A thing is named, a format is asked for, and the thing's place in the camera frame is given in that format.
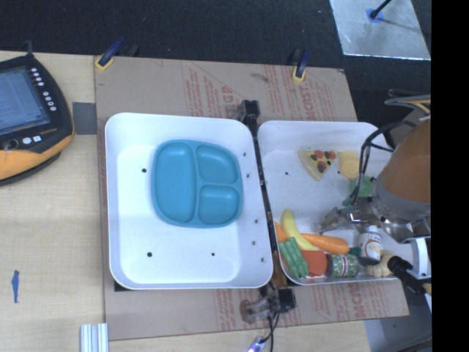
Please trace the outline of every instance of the green can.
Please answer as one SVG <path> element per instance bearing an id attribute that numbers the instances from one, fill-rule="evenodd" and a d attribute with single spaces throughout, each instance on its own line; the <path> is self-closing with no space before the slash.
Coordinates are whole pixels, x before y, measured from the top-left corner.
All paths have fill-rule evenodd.
<path id="1" fill-rule="evenodd" d="M 360 266 L 355 254 L 327 254 L 326 276 L 356 276 Z"/>

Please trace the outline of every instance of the blue clamp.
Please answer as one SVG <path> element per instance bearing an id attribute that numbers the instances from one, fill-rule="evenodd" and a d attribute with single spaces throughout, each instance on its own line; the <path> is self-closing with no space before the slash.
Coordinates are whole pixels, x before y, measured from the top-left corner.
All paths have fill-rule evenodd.
<path id="1" fill-rule="evenodd" d="M 308 63 L 309 59 L 309 52 L 306 49 L 303 49 L 303 52 L 301 53 L 301 56 L 299 58 L 298 64 L 295 66 L 295 69 L 293 70 L 293 81 L 295 82 L 303 82 L 305 79 L 305 69 L 306 69 L 306 64 Z"/>
<path id="2" fill-rule="evenodd" d="M 106 50 L 106 52 L 95 61 L 95 67 L 98 70 L 106 70 L 114 61 L 114 55 L 124 44 L 124 38 L 118 37 Z"/>

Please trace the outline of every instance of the display screen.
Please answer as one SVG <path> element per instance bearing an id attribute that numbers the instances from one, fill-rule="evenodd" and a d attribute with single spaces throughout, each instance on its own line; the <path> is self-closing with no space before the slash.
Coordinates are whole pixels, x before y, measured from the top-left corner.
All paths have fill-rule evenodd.
<path id="1" fill-rule="evenodd" d="M 0 71 L 0 135 L 49 122 L 27 69 Z"/>

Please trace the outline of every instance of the cardboard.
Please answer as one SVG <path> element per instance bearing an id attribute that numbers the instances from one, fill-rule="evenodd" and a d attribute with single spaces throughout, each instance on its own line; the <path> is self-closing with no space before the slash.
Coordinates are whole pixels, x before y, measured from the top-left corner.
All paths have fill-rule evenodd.
<path id="1" fill-rule="evenodd" d="M 259 329 L 240 316 L 241 301 L 258 301 L 257 289 L 142 290 L 118 288 L 109 270 L 104 127 L 119 112 L 230 118 L 242 100 L 258 100 L 258 123 L 268 120 L 356 121 L 341 70 L 116 57 L 95 70 L 100 209 L 106 322 L 110 340 Z M 408 315 L 398 279 L 294 286 L 297 307 L 280 326 L 335 323 Z"/>

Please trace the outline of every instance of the table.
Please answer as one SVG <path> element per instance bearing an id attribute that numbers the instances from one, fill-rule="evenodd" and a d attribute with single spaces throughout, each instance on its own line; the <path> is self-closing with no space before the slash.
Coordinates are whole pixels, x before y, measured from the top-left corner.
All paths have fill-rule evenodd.
<path id="1" fill-rule="evenodd" d="M 0 61 L 21 52 L 0 51 Z M 95 103 L 93 56 L 35 54 L 68 103 Z M 84 323 L 105 320 L 96 135 L 0 188 L 0 351 L 79 351 Z M 19 272 L 18 302 L 12 278 Z M 110 351 L 246 351 L 267 330 L 123 340 Z M 363 321 L 278 327 L 275 351 L 370 351 Z"/>

